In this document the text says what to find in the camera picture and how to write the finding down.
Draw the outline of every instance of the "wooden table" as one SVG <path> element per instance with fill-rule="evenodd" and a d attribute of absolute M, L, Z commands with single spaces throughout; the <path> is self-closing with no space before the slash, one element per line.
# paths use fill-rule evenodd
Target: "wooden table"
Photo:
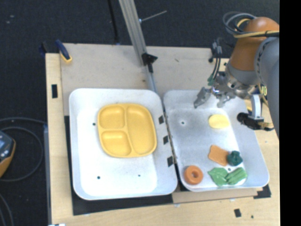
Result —
<path fill-rule="evenodd" d="M 256 131 L 269 170 L 271 197 L 254 199 L 262 188 L 227 193 L 174 192 L 174 203 L 111 210 L 74 216 L 64 116 L 68 95 L 81 87 L 147 89 L 144 68 L 139 68 L 131 46 L 65 44 L 73 61 L 46 54 L 50 201 L 49 224 L 81 225 L 279 225 L 279 139 L 275 131 Z M 197 89 L 206 85 L 213 69 L 208 48 L 147 47 L 158 57 L 154 78 L 158 94 L 171 89 Z M 271 121 L 267 106 L 262 115 Z"/>

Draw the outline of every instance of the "black bracket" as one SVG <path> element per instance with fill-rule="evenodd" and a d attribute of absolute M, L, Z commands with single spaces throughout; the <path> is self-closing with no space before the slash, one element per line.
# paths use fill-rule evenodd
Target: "black bracket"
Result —
<path fill-rule="evenodd" d="M 154 55 L 150 55 L 147 53 L 142 54 L 143 64 L 148 66 L 149 72 L 153 73 L 154 70 L 152 68 L 152 64 L 158 59 L 158 57 Z"/>

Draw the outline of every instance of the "yellow oval object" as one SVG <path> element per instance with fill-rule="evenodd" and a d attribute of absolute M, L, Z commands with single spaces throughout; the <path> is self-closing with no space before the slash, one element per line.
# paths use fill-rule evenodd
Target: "yellow oval object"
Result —
<path fill-rule="evenodd" d="M 230 125 L 228 118 L 222 114 L 214 114 L 209 117 L 209 126 L 214 129 L 226 128 Z"/>
<path fill-rule="evenodd" d="M 103 150 L 113 157 L 140 157 L 157 147 L 151 113 L 138 104 L 113 104 L 97 115 L 98 134 Z"/>

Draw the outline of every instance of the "toy donut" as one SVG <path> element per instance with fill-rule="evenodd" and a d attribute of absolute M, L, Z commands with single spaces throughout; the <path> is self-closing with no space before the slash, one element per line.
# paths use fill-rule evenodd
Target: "toy donut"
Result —
<path fill-rule="evenodd" d="M 195 185 L 203 180 L 204 174 L 197 166 L 189 166 L 184 171 L 184 179 L 187 183 Z"/>

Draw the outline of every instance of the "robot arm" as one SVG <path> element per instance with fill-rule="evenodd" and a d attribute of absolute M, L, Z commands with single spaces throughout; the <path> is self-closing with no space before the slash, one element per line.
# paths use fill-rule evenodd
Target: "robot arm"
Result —
<path fill-rule="evenodd" d="M 269 110 L 279 137 L 279 24 L 267 17 L 237 12 L 225 14 L 223 22 L 238 40 L 225 73 L 214 76 L 208 84 L 211 89 L 202 89 L 194 106 L 203 104 L 208 93 L 220 100 L 218 107 L 235 96 L 249 99 L 256 85 L 263 84 L 267 87 Z"/>

